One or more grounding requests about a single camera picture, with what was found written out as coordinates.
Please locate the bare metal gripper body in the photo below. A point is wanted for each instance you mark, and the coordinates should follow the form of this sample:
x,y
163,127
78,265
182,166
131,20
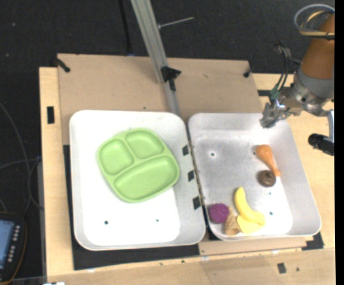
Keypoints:
x,y
304,104

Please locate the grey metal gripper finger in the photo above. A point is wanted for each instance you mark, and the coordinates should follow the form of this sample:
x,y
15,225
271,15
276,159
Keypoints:
x,y
280,116
268,114

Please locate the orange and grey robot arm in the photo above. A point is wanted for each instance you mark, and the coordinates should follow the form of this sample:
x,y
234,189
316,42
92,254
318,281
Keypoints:
x,y
318,61

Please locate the white plastic tray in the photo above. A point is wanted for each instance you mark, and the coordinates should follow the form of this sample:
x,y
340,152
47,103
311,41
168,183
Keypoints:
x,y
231,165
130,224

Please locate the brown toy doughnut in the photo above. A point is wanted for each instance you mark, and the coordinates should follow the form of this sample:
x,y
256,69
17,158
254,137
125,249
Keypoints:
x,y
267,179

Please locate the yellow banana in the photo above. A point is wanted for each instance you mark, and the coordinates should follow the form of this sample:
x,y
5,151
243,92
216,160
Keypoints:
x,y
244,206

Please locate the purple toy grapes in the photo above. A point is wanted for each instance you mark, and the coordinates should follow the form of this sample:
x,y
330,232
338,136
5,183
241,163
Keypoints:
x,y
219,213

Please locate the tan toy bread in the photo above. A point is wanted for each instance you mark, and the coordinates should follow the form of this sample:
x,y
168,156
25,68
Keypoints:
x,y
231,226

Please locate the green divided plate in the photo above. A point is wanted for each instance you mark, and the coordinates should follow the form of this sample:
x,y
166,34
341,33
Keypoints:
x,y
138,165

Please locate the brown cardboard board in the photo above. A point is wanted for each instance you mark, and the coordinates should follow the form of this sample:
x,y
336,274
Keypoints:
x,y
115,85

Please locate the black cylinder on white bracket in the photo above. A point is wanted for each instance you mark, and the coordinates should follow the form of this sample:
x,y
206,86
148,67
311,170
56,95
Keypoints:
x,y
321,142

